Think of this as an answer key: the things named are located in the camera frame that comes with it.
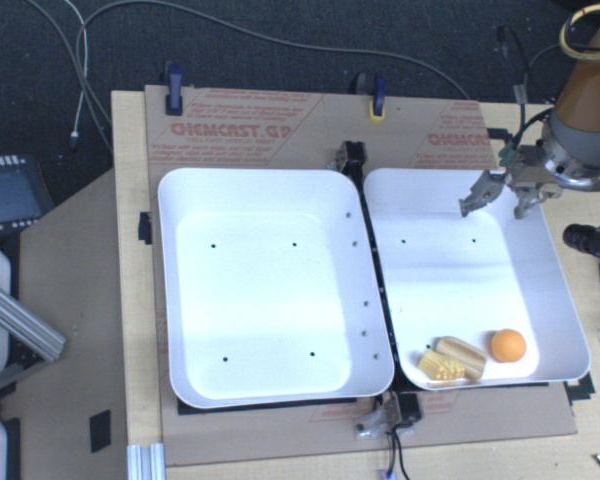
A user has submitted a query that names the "brown cardboard board red print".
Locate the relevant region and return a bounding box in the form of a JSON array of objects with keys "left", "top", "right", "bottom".
[{"left": 143, "top": 85, "right": 579, "bottom": 467}]

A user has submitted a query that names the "black block with thin wires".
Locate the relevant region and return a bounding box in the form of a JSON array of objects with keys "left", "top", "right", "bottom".
[
  {"left": 336, "top": 140, "right": 367, "bottom": 177},
  {"left": 355, "top": 390, "right": 424, "bottom": 439}
]

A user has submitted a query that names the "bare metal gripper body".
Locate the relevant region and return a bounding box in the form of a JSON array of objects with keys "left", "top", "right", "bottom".
[{"left": 503, "top": 142, "right": 600, "bottom": 200}]

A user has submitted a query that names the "thin black rod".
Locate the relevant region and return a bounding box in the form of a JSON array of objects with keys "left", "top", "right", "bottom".
[{"left": 352, "top": 167, "right": 402, "bottom": 395}]

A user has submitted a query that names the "black cylinder on white bracket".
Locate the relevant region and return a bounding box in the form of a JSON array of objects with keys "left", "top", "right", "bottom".
[{"left": 561, "top": 222, "right": 600, "bottom": 284}]

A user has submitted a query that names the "orange ball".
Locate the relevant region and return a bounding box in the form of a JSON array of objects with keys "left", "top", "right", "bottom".
[{"left": 490, "top": 328, "right": 528, "bottom": 364}]

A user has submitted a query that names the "white plastic tray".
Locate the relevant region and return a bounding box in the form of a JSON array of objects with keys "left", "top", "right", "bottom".
[
  {"left": 157, "top": 167, "right": 397, "bottom": 411},
  {"left": 361, "top": 167, "right": 593, "bottom": 392}
]

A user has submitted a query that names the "yellow ridged corn piece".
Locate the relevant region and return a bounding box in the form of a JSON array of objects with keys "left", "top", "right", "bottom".
[{"left": 417, "top": 349, "right": 467, "bottom": 382}]

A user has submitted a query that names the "tan bread loaf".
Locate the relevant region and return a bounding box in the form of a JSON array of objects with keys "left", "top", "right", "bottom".
[{"left": 434, "top": 335, "right": 488, "bottom": 382}]

